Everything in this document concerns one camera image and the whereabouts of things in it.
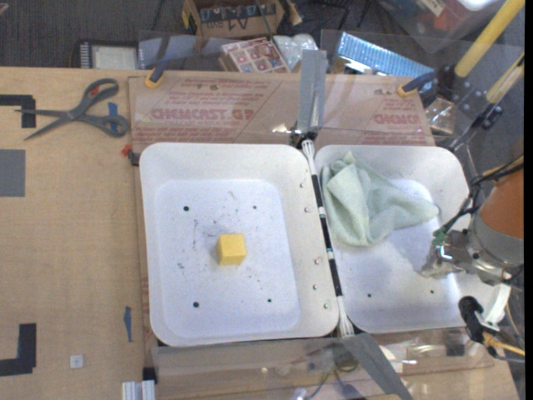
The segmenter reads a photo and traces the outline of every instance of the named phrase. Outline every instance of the blue mark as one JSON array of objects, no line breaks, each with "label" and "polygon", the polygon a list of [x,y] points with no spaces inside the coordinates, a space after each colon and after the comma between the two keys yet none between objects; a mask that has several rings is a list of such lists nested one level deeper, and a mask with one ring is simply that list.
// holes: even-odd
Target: blue mark
[{"label": "blue mark", "polygon": [[[108,102],[107,103],[107,108],[109,110],[109,115],[110,116],[117,116],[118,115],[118,105],[116,105],[116,103]],[[117,124],[116,123],[111,123],[111,129],[114,132],[118,132]]]},{"label": "blue mark", "polygon": [[132,343],[132,309],[130,307],[124,309],[124,324],[126,325],[127,341]]}]

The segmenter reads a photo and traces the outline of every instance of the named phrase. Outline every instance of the towel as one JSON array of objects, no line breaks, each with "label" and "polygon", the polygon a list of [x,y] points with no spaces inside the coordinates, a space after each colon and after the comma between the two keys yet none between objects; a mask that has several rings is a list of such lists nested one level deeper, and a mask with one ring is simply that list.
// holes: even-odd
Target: towel
[{"label": "towel", "polygon": [[353,246],[371,246],[393,230],[435,217],[439,209],[412,197],[348,152],[322,169],[321,184],[331,234]]}]

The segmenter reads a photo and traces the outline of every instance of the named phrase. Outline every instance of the white tray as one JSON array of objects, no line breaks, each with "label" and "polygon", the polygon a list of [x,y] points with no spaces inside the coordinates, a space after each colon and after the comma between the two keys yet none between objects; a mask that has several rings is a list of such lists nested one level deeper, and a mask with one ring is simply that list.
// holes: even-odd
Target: white tray
[{"label": "white tray", "polygon": [[[150,319],[172,346],[312,338],[338,308],[306,159],[284,145],[158,143],[140,161]],[[222,233],[247,256],[219,266]]]},{"label": "white tray", "polygon": [[[418,273],[430,251],[432,233],[458,211],[468,196],[461,164],[444,148],[331,145],[316,153],[316,170],[352,151],[406,193],[422,196],[440,215],[415,227],[396,230],[373,247],[353,247],[332,236],[331,242],[352,322],[370,333],[462,327],[457,303],[465,295],[483,307],[494,288],[477,275],[449,274],[443,279]],[[467,228],[468,217],[454,229]]]}]

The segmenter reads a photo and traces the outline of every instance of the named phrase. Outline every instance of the scissors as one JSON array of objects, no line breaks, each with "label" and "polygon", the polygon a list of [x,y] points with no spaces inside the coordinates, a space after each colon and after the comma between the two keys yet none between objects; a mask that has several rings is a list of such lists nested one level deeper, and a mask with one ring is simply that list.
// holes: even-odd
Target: scissors
[{"label": "scissors", "polygon": [[[111,85],[110,87],[100,88],[101,86]],[[95,103],[99,103],[105,99],[108,99],[118,92],[118,82],[112,78],[101,78],[96,82],[92,82],[87,86],[83,93],[80,103],[71,110],[58,111],[58,110],[15,110],[25,114],[38,114],[41,116],[59,117],[55,122],[47,124],[45,127],[32,133],[29,139],[41,135],[49,130],[62,126],[69,122],[85,122],[92,124],[96,128],[99,128],[107,135],[118,138],[124,135],[129,129],[129,123],[123,116],[90,116],[85,112],[92,107]]]}]

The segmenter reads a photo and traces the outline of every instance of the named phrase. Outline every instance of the yellow cube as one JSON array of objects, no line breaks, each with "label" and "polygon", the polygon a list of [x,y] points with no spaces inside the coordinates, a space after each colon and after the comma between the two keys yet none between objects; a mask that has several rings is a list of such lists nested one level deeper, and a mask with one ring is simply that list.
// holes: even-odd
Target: yellow cube
[{"label": "yellow cube", "polygon": [[247,255],[244,234],[221,234],[217,240],[219,265],[239,265]]}]

